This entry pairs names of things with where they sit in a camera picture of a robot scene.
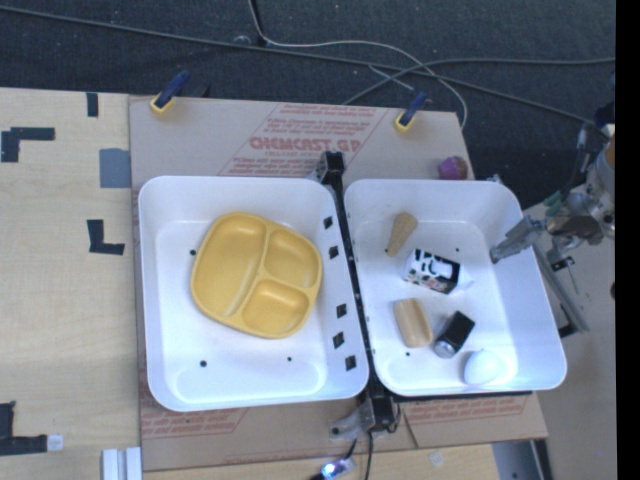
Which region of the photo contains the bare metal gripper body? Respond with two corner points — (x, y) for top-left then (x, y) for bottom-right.
(544, 190), (617, 245)

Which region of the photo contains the white plastic tray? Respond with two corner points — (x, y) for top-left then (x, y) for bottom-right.
(343, 178), (569, 398)
(137, 175), (371, 413)

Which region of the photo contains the black and white carton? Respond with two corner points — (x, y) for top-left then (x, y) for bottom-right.
(402, 247), (476, 296)

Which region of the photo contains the purple and brown cupcake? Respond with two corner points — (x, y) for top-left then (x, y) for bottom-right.
(437, 155), (470, 181)

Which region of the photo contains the black and silver can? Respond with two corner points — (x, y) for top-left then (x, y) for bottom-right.
(432, 310), (477, 360)

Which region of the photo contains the tan ice cream cone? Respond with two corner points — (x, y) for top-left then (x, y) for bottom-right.
(384, 211), (419, 258)

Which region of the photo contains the white egg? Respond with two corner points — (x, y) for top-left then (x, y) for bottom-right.
(462, 348), (509, 386)

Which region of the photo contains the tan bread bun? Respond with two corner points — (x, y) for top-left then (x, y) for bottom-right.
(392, 297), (435, 349)

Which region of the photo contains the thin black rod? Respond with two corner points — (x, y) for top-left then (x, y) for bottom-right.
(329, 180), (386, 442)

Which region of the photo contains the yellow divided plate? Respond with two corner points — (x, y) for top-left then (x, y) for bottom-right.
(189, 211), (324, 340)

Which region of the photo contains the brown cardboard board red print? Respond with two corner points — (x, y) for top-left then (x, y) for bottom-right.
(128, 95), (550, 472)

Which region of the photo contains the black cylinder on white bracket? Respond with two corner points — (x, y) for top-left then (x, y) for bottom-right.
(593, 100), (617, 139)

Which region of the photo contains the black block with thin wires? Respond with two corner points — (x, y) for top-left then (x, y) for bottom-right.
(316, 150), (348, 186)
(367, 391), (402, 433)

